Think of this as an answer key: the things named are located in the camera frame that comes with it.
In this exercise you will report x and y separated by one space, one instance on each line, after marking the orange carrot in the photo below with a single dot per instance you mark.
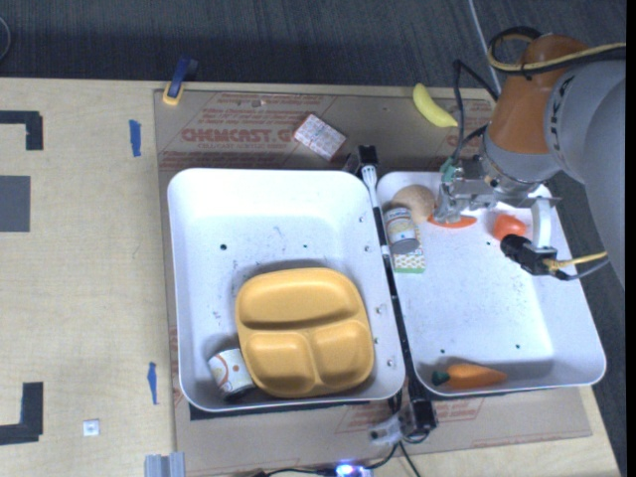
474 376

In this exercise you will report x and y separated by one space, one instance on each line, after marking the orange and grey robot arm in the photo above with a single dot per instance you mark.
571 117

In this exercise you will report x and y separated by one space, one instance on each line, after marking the brown cardboard board red print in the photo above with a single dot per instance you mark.
228 132

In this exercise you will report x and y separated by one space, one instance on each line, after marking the thin black and white rod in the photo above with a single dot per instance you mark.
393 286

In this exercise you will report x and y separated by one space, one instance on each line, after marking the white can with orange print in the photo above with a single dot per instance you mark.
229 373

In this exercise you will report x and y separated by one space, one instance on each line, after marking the yellow banana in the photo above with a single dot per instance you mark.
432 109

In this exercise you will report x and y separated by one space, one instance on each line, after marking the white packet with orange print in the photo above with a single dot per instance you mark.
319 136

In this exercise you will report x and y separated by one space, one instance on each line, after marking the orange divided plate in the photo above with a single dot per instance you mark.
303 331

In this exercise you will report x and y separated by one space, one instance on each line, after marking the black cylinder on white bracket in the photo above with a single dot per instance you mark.
526 254

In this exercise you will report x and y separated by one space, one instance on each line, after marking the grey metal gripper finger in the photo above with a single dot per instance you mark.
441 207
459 212

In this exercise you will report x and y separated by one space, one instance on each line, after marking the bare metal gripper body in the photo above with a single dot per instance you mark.
477 187

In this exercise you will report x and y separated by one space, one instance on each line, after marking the tan bread roll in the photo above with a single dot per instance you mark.
415 198

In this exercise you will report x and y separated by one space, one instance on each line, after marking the white and yellow can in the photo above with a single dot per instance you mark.
401 230

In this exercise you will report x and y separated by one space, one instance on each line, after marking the white plastic tray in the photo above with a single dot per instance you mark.
487 306
278 216

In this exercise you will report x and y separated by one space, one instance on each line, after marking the orange rounded toy food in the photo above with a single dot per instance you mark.
508 226

